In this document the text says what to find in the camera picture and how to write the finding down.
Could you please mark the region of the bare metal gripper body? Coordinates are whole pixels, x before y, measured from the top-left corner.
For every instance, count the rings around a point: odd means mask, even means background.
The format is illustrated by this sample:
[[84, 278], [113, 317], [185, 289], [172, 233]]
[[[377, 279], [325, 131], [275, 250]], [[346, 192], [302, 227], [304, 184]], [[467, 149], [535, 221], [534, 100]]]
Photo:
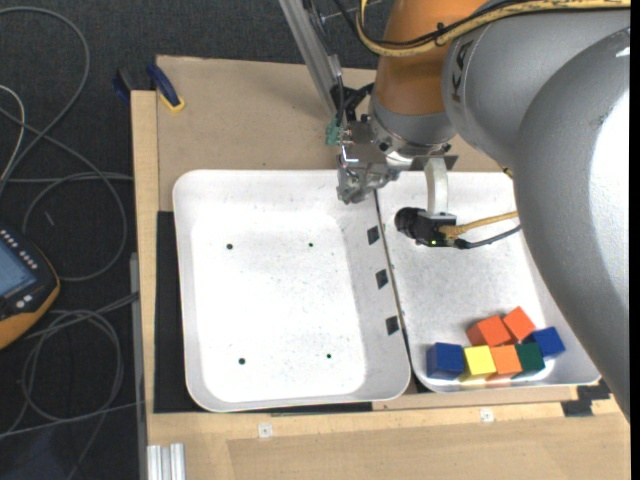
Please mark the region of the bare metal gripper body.
[[449, 153], [453, 128], [447, 120], [410, 125], [404, 134], [390, 131], [379, 119], [352, 122], [351, 135], [342, 141], [339, 164], [348, 171], [371, 177], [397, 178], [408, 171], [422, 171], [431, 158], [453, 168]]

